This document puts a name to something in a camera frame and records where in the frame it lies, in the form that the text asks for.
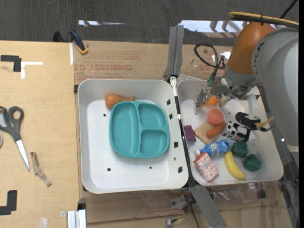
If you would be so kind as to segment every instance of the table surface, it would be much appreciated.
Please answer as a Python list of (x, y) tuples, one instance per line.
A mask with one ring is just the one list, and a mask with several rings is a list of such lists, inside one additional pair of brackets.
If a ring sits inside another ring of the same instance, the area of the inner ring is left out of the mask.
[[(37, 227), (41, 218), (50, 227), (66, 227), (61, 211), (77, 210), (79, 178), (77, 126), (74, 86), (74, 67), (70, 62), (70, 43), (1, 41), (1, 55), (18, 55), (23, 62), (43, 62), (26, 65), (25, 79), (13, 72), (13, 63), (0, 62), (2, 91), (0, 102), (10, 108), (24, 110), (21, 137), (31, 170), (24, 166), (12, 137), (3, 134), (0, 148), (0, 206), (6, 205), (7, 192), (17, 190), (17, 210), (0, 216), (0, 227)], [(40, 167), (52, 182), (46, 187), (34, 175), (30, 153), (35, 152)], [(282, 193), (275, 189), (275, 202), (242, 209), (222, 210), (229, 227), (292, 227)], [(164, 227), (167, 218), (156, 217), (89, 224), (88, 227), (128, 228)], [(200, 213), (196, 214), (200, 227), (208, 227)], [(189, 215), (174, 227), (196, 227)]]

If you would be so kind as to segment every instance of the scissors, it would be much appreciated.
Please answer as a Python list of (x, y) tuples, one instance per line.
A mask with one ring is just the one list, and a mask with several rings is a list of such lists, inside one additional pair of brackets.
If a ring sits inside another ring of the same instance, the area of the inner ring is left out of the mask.
[[(14, 113), (19, 112), (19, 118), (14, 117)], [(24, 113), (23, 110), (17, 106), (11, 107), (7, 110), (5, 107), (0, 106), (0, 129), (7, 131), (9, 134), (12, 135), (14, 141), (16, 142), (23, 162), (29, 171), (29, 161), (27, 158), (27, 154), (24, 149), (24, 145), (20, 136), (20, 125), (23, 119)]]

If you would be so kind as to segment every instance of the scissors handle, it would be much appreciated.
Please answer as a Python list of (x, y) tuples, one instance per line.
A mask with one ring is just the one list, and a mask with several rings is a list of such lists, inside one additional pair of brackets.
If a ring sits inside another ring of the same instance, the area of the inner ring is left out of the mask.
[(17, 131), (14, 127), (12, 127), (12, 125), (10, 123), (10, 118), (9, 118), (10, 116), (9, 116), (8, 110), (6, 108), (4, 108), (3, 106), (0, 106), (0, 113), (1, 112), (3, 113), (5, 125), (2, 125), (0, 123), (0, 129), (3, 129), (5, 131), (9, 132), (15, 141), (20, 140), (21, 136), (20, 136), (19, 131)]
[[(14, 113), (15, 112), (19, 112), (20, 113), (20, 116), (19, 118), (15, 118), (14, 117)], [(21, 121), (23, 119), (23, 116), (24, 116), (24, 113), (23, 113), (23, 110), (17, 106), (12, 106), (9, 111), (9, 117), (10, 117), (10, 120), (13, 122), (13, 126), (14, 128), (20, 132), (20, 125), (21, 125)]]

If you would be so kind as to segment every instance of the green bell pepper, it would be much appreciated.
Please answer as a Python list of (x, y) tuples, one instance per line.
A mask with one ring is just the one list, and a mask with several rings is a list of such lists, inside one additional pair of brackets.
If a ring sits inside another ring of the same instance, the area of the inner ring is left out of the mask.
[(250, 171), (257, 171), (260, 169), (261, 161), (255, 154), (251, 154), (245, 157), (243, 166)]
[(231, 152), (234, 156), (244, 158), (248, 154), (248, 145), (245, 142), (235, 142)]

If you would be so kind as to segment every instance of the banana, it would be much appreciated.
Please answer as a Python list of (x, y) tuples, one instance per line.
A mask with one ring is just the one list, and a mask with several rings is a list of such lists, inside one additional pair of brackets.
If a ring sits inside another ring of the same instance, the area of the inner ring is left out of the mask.
[(245, 173), (235, 164), (231, 150), (225, 153), (224, 161), (231, 175), (238, 179), (246, 178)]

